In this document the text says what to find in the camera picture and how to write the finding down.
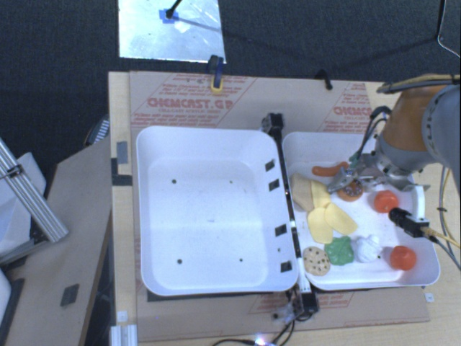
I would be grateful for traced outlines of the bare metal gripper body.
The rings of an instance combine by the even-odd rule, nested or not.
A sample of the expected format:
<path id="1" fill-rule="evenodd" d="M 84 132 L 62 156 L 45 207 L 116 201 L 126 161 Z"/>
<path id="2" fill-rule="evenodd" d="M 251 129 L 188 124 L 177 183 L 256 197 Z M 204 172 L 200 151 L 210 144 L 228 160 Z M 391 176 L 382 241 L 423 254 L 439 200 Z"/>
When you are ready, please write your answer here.
<path id="1" fill-rule="evenodd" d="M 354 169 L 354 177 L 372 175 L 384 177 L 385 184 L 397 190 L 410 190 L 414 186 L 411 172 L 396 166 L 388 157 L 380 152 L 362 154 Z"/>

